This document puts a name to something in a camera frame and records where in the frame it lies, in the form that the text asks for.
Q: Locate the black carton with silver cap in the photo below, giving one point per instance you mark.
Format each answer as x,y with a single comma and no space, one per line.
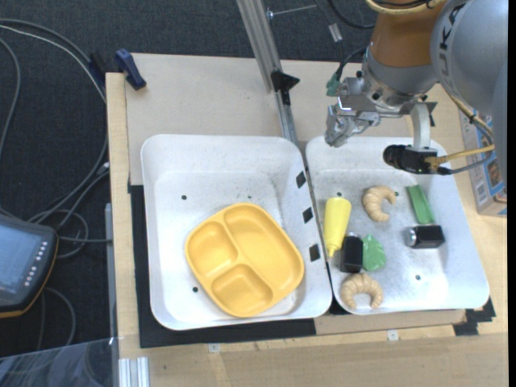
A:
429,236

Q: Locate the pale flat board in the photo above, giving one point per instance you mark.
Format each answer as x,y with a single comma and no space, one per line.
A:
201,99

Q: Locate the black cylinder on white bracket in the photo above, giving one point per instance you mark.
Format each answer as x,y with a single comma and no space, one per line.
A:
411,157

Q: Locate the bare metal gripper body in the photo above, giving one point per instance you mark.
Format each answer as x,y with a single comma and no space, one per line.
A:
360,95

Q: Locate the yellow divided plate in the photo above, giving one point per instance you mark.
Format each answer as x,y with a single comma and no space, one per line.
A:
242,256

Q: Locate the yellow squeeze bottle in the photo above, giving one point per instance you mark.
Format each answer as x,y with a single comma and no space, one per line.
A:
336,220

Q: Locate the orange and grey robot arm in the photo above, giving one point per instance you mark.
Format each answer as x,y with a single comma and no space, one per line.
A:
407,34

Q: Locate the green rectangular block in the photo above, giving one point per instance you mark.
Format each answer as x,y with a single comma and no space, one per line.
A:
421,206

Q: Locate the beige toy croissant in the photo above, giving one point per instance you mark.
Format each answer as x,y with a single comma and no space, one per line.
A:
373,204
359,286

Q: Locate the white plastic tray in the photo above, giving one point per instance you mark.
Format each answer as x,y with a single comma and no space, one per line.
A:
443,264
225,163

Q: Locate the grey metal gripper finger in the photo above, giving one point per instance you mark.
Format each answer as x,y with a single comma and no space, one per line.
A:
351,125
333,131

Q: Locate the green toy lettuce leaf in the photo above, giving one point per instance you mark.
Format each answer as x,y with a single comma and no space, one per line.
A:
375,254

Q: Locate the blue printed carton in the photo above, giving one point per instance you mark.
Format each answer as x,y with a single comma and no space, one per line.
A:
485,192

